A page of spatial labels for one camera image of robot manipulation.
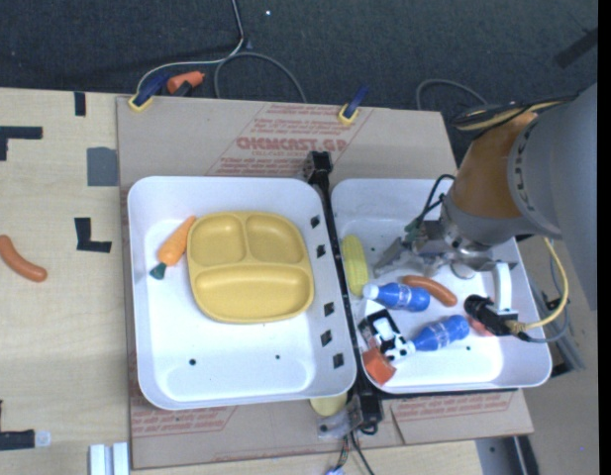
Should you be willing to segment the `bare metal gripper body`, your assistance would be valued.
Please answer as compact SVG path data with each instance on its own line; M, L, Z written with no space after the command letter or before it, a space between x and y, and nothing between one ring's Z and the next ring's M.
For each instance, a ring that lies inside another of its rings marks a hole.
M442 256L451 261L445 269L457 278L470 279L494 268L490 247L469 240L450 223L423 221L411 243L418 265L420 256Z

